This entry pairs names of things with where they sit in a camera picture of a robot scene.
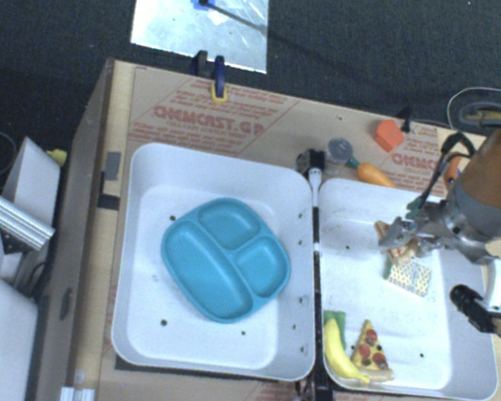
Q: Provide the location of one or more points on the orange carrot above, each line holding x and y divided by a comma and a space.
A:
374, 173

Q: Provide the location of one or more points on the orange cube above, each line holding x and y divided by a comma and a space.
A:
389, 134

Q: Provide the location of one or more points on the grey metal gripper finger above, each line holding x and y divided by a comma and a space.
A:
394, 233
428, 247

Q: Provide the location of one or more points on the grey lidded clear cup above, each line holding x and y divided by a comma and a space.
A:
338, 154

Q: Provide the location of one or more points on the white plastic tray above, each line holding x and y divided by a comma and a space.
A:
444, 351
143, 272

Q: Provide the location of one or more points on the pizza slice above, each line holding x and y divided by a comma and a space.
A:
368, 348

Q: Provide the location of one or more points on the white patterned packet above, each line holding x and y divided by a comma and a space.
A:
411, 276

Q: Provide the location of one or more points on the brown cardboard board red print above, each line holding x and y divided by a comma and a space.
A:
245, 118

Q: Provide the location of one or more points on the thin green stick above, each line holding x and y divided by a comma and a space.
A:
387, 267

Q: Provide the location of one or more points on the blue divided plate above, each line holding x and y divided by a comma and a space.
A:
211, 264

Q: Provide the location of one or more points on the black cylinder on white bracket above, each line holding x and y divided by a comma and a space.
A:
475, 306

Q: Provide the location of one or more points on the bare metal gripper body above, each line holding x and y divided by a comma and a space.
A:
461, 235

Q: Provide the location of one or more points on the yellow banana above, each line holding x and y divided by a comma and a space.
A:
337, 352

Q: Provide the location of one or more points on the thin black and white rod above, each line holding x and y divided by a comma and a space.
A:
317, 227

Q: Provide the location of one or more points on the red striped tan toy food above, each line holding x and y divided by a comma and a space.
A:
399, 255

